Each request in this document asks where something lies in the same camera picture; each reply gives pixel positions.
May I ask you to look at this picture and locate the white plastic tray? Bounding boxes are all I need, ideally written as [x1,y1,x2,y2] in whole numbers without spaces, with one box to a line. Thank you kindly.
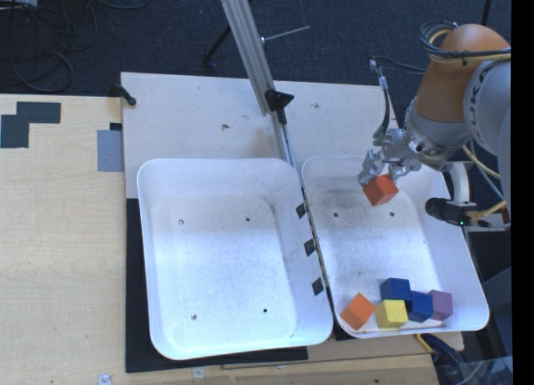
[136,157,335,362]
[300,155,491,340]

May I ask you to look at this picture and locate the pale flat board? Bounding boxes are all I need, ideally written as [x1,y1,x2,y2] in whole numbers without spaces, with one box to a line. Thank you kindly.
[120,72,466,372]

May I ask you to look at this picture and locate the black cylinder on white bracket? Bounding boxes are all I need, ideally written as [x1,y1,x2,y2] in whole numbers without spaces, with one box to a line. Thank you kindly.
[424,160,479,228]

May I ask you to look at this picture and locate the orange cube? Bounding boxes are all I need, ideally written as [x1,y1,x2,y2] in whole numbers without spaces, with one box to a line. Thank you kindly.
[339,291,377,331]

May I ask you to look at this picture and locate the blue cube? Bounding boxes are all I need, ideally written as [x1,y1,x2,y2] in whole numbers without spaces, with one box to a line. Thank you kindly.
[406,290,435,323]
[379,277,413,303]

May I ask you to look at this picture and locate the yellow cube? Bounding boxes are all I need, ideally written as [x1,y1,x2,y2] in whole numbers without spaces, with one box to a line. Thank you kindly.
[375,299,409,330]

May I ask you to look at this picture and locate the purple cube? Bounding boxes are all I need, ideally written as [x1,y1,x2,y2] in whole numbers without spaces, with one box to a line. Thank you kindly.
[427,289,455,322]

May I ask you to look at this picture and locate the red cube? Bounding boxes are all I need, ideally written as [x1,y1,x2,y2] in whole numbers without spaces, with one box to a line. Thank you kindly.
[361,173,401,208]

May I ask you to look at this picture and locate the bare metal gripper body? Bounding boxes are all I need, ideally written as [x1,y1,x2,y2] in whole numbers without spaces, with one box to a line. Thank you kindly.
[378,126,455,173]

